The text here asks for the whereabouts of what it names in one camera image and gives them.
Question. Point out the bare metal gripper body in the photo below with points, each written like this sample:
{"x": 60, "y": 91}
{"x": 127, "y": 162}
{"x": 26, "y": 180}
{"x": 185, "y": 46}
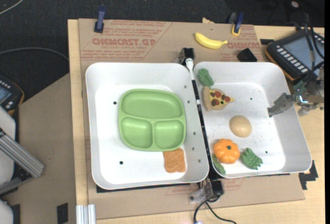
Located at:
{"x": 310, "y": 100}

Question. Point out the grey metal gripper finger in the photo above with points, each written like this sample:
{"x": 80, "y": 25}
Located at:
{"x": 279, "y": 110}
{"x": 283, "y": 99}

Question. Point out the white plastic tray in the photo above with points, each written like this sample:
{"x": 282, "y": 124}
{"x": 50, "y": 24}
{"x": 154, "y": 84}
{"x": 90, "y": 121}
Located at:
{"x": 108, "y": 140}
{"x": 273, "y": 135}

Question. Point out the beige bread roll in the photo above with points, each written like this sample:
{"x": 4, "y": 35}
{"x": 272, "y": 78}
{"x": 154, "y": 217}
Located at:
{"x": 240, "y": 126}

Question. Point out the green lettuce piece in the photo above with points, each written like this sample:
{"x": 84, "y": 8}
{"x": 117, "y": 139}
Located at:
{"x": 251, "y": 159}

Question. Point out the black rectangular box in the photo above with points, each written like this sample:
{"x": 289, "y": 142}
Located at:
{"x": 247, "y": 55}

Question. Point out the orange pumpkin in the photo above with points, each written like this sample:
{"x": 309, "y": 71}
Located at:
{"x": 226, "y": 151}

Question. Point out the pizza slice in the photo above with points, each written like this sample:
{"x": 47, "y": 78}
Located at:
{"x": 212, "y": 99}

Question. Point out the thin black and white rod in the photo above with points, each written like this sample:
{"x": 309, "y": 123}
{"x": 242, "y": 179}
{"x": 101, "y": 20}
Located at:
{"x": 200, "y": 114}

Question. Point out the green broccoli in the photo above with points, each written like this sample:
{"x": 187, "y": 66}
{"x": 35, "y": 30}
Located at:
{"x": 205, "y": 78}

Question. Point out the small green leaf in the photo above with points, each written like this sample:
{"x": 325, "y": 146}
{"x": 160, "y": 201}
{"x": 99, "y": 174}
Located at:
{"x": 219, "y": 165}

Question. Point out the yellow banana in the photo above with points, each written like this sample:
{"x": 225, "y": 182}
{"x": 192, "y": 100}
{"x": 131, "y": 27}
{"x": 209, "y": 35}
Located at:
{"x": 208, "y": 41}

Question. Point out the beige toy food piece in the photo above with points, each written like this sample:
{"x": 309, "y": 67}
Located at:
{"x": 207, "y": 21}

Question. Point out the orange toast slice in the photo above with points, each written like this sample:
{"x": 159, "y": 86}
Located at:
{"x": 174, "y": 161}

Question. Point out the green divided plate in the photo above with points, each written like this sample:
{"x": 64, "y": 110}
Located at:
{"x": 152, "y": 119}

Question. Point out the brown cardboard board red print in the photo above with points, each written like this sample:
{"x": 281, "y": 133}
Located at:
{"x": 129, "y": 50}

